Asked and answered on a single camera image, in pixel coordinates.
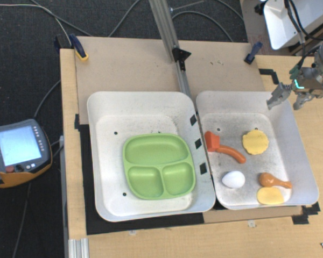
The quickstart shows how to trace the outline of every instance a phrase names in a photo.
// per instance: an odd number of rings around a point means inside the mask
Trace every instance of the black mat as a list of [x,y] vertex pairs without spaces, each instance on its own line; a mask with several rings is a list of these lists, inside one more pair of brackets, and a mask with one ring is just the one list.
[[84,183],[87,234],[203,224],[202,213],[172,215],[112,223],[104,220],[95,207],[92,153],[89,125],[80,125],[81,160]]

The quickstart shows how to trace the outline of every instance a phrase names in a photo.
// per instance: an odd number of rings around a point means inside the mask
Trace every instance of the egg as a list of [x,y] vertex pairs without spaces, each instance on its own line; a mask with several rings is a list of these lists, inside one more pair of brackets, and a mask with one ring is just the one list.
[[221,181],[229,188],[240,188],[245,183],[245,176],[240,171],[231,171],[225,174]]

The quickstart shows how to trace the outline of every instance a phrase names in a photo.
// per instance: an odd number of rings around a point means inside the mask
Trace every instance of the green plate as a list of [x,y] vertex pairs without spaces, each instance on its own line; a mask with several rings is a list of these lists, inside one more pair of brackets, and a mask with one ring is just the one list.
[[123,146],[125,176],[142,199],[168,199],[188,194],[195,186],[193,159],[187,143],[174,134],[144,134]]

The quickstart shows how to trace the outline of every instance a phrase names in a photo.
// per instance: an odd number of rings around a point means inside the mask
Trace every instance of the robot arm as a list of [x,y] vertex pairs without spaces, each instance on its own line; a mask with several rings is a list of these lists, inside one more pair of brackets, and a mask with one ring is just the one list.
[[280,83],[272,92],[272,97],[267,101],[269,110],[286,100],[292,91],[297,95],[297,100],[293,104],[295,110],[301,109],[305,102],[323,97],[323,43],[315,52],[311,68],[298,69],[296,65],[290,70],[290,75],[291,84]]

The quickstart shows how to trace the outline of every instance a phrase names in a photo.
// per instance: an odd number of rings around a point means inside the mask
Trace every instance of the black carpet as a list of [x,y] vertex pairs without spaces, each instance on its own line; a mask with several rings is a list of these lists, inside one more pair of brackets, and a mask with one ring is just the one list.
[[[59,17],[99,37],[107,37],[135,0],[35,0]],[[239,0],[221,0],[241,14]],[[247,42],[243,21],[215,0],[168,0],[174,14],[197,11],[215,19],[234,42]],[[201,2],[186,8],[187,4]],[[0,4],[32,4],[0,0]],[[193,13],[174,19],[178,39],[230,41],[211,20]],[[85,35],[64,25],[68,34]],[[49,89],[60,79],[53,40],[63,34],[53,17],[39,8],[0,7],[0,126],[31,118]],[[159,39],[148,0],[140,1],[112,35]],[[37,120],[50,142],[62,135],[60,86],[42,105]],[[64,256],[59,157],[31,182],[29,202],[16,257]],[[0,189],[0,258],[12,257],[22,221],[28,184]]]

